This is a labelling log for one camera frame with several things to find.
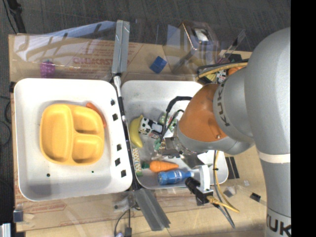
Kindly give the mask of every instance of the wire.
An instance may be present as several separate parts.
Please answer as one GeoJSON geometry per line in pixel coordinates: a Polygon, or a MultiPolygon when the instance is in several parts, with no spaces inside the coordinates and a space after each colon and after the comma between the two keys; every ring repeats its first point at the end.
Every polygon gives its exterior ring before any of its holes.
{"type": "Polygon", "coordinates": [[[6,16],[8,17],[10,26],[11,26],[11,28],[13,29],[13,31],[15,32],[15,34],[17,34],[16,31],[15,31],[15,29],[14,29],[14,27],[13,27],[13,25],[12,25],[11,19],[10,19],[10,17],[9,17],[9,13],[8,13],[8,9],[7,9],[7,7],[6,7],[5,1],[2,0],[2,2],[3,2],[3,5],[4,5],[4,8],[5,8],[6,16]]]}
{"type": "Polygon", "coordinates": [[[10,127],[9,127],[6,123],[4,123],[3,121],[0,121],[0,123],[3,124],[3,125],[7,128],[7,130],[9,131],[9,136],[8,136],[7,140],[6,140],[3,144],[0,143],[0,147],[3,147],[3,146],[5,146],[5,145],[10,141],[10,139],[11,139],[11,130],[10,130],[10,127]]]}
{"type": "Polygon", "coordinates": [[[221,70],[232,69],[232,68],[236,68],[236,67],[246,67],[247,65],[248,65],[247,62],[241,62],[241,63],[234,63],[234,64],[228,64],[225,66],[220,66],[219,68],[209,70],[209,71],[206,71],[206,72],[199,74],[196,77],[196,81],[198,81],[202,77],[205,77],[205,76],[210,75],[210,74],[214,74],[214,73],[221,71],[221,70]]]}
{"type": "Polygon", "coordinates": [[[168,231],[168,233],[169,233],[170,237],[173,237],[173,236],[171,235],[171,233],[169,232],[168,228],[166,228],[166,229],[167,229],[167,231],[168,231]]]}
{"type": "Polygon", "coordinates": [[[174,99],[172,99],[168,106],[167,106],[167,109],[166,109],[166,116],[165,116],[165,119],[164,119],[164,123],[163,123],[163,126],[162,126],[162,132],[161,132],[161,135],[159,137],[159,142],[161,143],[162,142],[162,139],[166,133],[166,124],[167,124],[167,119],[168,119],[168,115],[169,115],[169,112],[171,111],[172,107],[174,106],[174,104],[178,101],[185,101],[185,100],[188,100],[190,101],[192,99],[192,97],[182,97],[182,96],[177,96],[175,97],[174,99]]]}
{"type": "Polygon", "coordinates": [[[172,122],[174,121],[174,119],[178,116],[178,114],[179,114],[179,112],[183,112],[184,113],[184,110],[177,110],[174,114],[173,114],[173,116],[172,116],[172,118],[171,118],[171,121],[169,122],[169,124],[168,124],[168,126],[167,126],[167,128],[166,128],[166,131],[165,131],[165,133],[164,133],[164,135],[166,134],[166,132],[168,131],[168,129],[170,128],[170,126],[171,126],[171,124],[172,124],[172,122]]]}
{"type": "Polygon", "coordinates": [[[226,208],[228,208],[228,209],[230,209],[230,210],[232,210],[234,212],[237,212],[237,213],[240,212],[239,210],[235,209],[234,207],[231,207],[231,206],[229,206],[227,204],[221,203],[218,199],[216,199],[213,196],[207,196],[206,198],[210,201],[210,203],[221,205],[221,206],[226,207],[226,208]]]}
{"type": "MultiPolygon", "coordinates": [[[[214,180],[215,192],[216,192],[216,194],[217,194],[217,196],[218,196],[220,202],[223,202],[222,199],[221,199],[221,197],[219,196],[218,186],[217,186],[216,177],[215,177],[215,176],[217,175],[217,172],[216,172],[216,171],[217,171],[217,170],[216,170],[216,165],[217,165],[217,158],[216,158],[216,156],[217,156],[217,154],[218,154],[217,151],[215,151],[215,152],[214,152],[213,180],[214,180]]],[[[231,218],[231,216],[230,216],[228,210],[226,209],[226,207],[224,207],[224,210],[225,210],[225,211],[224,211],[219,205],[214,204],[214,206],[215,206],[216,208],[218,208],[218,209],[223,213],[223,215],[226,217],[226,219],[228,220],[228,222],[231,224],[232,228],[235,228],[235,224],[234,224],[234,222],[233,222],[233,220],[232,220],[232,218],[231,218]]]]}
{"type": "Polygon", "coordinates": [[[214,173],[215,173],[215,180],[216,180],[216,186],[218,188],[218,191],[220,192],[220,194],[222,195],[222,197],[224,198],[225,202],[228,204],[229,207],[231,207],[233,209],[233,211],[236,211],[237,213],[239,213],[240,211],[238,209],[236,209],[235,207],[233,207],[229,201],[226,199],[224,193],[222,192],[222,189],[221,187],[219,186],[219,183],[218,183],[218,176],[217,176],[217,170],[216,170],[216,165],[217,165],[217,159],[218,159],[218,152],[216,153],[216,156],[215,156],[215,162],[214,162],[214,173]]]}
{"type": "Polygon", "coordinates": [[[118,224],[119,224],[119,221],[121,220],[121,218],[125,215],[126,212],[129,212],[128,213],[128,227],[130,227],[130,208],[128,210],[126,210],[119,218],[118,218],[118,221],[117,223],[115,224],[115,227],[114,227],[114,237],[116,237],[118,234],[117,234],[117,227],[118,227],[118,224]]]}
{"type": "Polygon", "coordinates": [[[233,62],[228,62],[228,63],[216,63],[216,64],[212,64],[212,65],[204,65],[204,66],[200,66],[197,68],[197,71],[201,70],[201,69],[207,69],[207,68],[214,68],[214,67],[219,67],[219,66],[224,66],[224,65],[228,65],[228,64],[235,64],[235,63],[240,63],[240,62],[248,62],[249,59],[244,59],[244,60],[240,60],[240,61],[233,61],[233,62]]]}
{"type": "Polygon", "coordinates": [[[5,118],[5,121],[7,121],[8,123],[11,124],[11,119],[8,118],[8,111],[9,111],[9,107],[10,107],[10,101],[6,104],[6,107],[5,107],[5,111],[4,111],[4,118],[5,118]]]}

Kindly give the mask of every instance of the purple object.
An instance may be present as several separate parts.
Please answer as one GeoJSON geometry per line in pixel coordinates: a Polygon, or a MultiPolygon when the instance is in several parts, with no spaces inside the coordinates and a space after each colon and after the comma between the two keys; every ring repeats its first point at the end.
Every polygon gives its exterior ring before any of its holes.
{"type": "Polygon", "coordinates": [[[42,62],[39,69],[41,78],[53,78],[55,74],[55,65],[51,61],[42,62]]]}

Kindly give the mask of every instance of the yellow cable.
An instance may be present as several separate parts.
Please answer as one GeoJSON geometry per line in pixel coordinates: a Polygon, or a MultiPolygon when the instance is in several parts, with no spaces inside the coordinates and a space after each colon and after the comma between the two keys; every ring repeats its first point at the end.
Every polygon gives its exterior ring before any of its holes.
{"type": "Polygon", "coordinates": [[[247,66],[248,62],[241,62],[241,63],[233,63],[233,64],[228,64],[228,65],[224,65],[218,69],[214,69],[214,70],[211,70],[211,71],[207,71],[207,72],[204,72],[202,74],[199,74],[197,77],[196,77],[196,81],[198,81],[200,78],[204,77],[204,76],[207,76],[207,75],[210,75],[210,74],[214,74],[218,71],[221,71],[221,70],[225,70],[225,69],[232,69],[232,68],[235,68],[235,67],[242,67],[242,66],[247,66]]]}
{"type": "MultiPolygon", "coordinates": [[[[214,169],[217,169],[217,159],[218,159],[218,156],[219,156],[219,153],[217,152],[216,153],[216,156],[215,156],[215,162],[214,162],[214,169]]],[[[218,188],[218,191],[220,192],[220,194],[222,195],[223,199],[226,201],[226,203],[228,204],[229,207],[233,208],[233,211],[236,211],[236,212],[239,212],[238,209],[236,209],[235,207],[233,207],[231,205],[231,203],[228,202],[228,200],[226,199],[225,195],[223,194],[222,190],[221,190],[221,187],[219,186],[219,183],[218,183],[218,177],[217,177],[217,170],[214,171],[215,172],[215,180],[216,180],[216,186],[218,188]]]]}
{"type": "Polygon", "coordinates": [[[236,209],[234,207],[231,207],[231,206],[229,206],[227,204],[222,203],[221,201],[219,201],[218,199],[216,199],[213,196],[207,196],[206,198],[210,201],[210,203],[214,203],[214,204],[218,204],[218,205],[224,206],[224,207],[226,207],[226,208],[228,208],[228,209],[230,209],[230,210],[232,210],[234,212],[237,212],[237,213],[240,212],[238,209],[236,209]]]}

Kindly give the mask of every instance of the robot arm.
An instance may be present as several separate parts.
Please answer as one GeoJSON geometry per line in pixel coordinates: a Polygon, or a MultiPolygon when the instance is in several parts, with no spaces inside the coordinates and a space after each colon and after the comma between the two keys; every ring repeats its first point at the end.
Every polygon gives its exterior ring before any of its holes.
{"type": "Polygon", "coordinates": [[[235,155],[255,144],[268,195],[266,236],[291,236],[290,28],[264,39],[246,68],[205,85],[175,137],[189,159],[208,150],[235,155]]]}

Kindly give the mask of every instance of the gray carpet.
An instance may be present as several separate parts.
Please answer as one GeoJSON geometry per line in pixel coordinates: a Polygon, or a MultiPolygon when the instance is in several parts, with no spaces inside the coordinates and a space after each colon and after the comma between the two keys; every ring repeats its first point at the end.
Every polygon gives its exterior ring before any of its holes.
{"type": "MultiPolygon", "coordinates": [[[[29,34],[47,34],[100,21],[131,23],[131,42],[163,44],[168,26],[183,20],[245,29],[239,50],[252,51],[269,34],[290,26],[291,0],[18,0],[29,34]]],[[[9,96],[8,34],[13,34],[0,2],[0,143],[10,135],[5,125],[9,96]]],[[[12,16],[10,19],[16,29],[12,16]]],[[[12,141],[0,147],[0,224],[12,220],[12,141]]]]}

